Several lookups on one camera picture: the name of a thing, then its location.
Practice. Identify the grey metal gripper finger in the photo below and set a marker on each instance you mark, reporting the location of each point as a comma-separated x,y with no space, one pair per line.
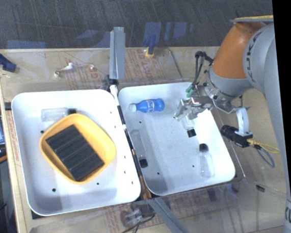
193,116
180,113

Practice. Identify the black cylinder on white bracket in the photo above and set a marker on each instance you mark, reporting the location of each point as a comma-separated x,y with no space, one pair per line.
235,135

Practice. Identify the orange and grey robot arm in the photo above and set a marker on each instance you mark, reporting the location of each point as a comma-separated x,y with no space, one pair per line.
260,58

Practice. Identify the thin black and white rod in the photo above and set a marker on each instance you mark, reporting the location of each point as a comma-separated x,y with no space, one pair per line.
121,115

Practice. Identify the yellow bowl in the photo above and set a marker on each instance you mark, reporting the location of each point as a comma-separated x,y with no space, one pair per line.
96,136

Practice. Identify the white plastic tray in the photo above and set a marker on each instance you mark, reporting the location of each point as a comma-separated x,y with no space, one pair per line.
169,147
74,197

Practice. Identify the blue bottle with white cap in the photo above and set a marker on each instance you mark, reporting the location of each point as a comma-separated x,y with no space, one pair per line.
149,105

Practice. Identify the black ribbed foam block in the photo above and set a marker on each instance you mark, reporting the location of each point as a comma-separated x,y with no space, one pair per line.
74,152

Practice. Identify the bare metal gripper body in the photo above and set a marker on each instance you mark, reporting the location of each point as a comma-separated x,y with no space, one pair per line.
203,101

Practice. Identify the brown cardboard board, red print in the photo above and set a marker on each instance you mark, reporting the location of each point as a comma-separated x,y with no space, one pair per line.
85,73

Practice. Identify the clear plastic bottle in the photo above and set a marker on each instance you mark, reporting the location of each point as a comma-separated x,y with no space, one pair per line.
189,128
53,114
205,162
137,145

